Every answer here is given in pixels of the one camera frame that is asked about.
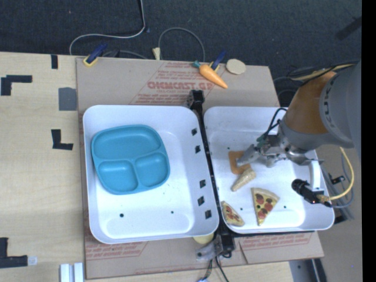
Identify blue divided plate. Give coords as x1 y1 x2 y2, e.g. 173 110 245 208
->
90 124 172 196

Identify thin black rod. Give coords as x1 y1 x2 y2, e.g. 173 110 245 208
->
196 100 224 235

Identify pale yellow round object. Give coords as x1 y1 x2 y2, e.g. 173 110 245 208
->
192 233 215 245

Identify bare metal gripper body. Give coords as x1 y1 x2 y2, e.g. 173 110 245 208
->
258 135 324 166

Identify orange square cracker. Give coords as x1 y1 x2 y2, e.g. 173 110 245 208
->
228 150 252 176

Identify pizza slice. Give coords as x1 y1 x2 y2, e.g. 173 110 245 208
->
250 187 280 227
220 200 246 227

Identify orange carrot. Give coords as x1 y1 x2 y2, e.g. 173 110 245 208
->
192 60 229 90

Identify yellow corn cob piece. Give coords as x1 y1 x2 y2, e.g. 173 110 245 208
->
230 167 257 193

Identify white plastic tray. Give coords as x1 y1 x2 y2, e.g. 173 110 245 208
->
82 104 220 244
203 106 336 235

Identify black cylinder on white bracket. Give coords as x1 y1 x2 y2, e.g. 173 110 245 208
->
291 160 333 207

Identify brown cardboard board red print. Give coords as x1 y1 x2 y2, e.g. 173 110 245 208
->
75 56 325 280

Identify beige round biscuit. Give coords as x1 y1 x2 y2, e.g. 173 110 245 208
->
225 58 247 75

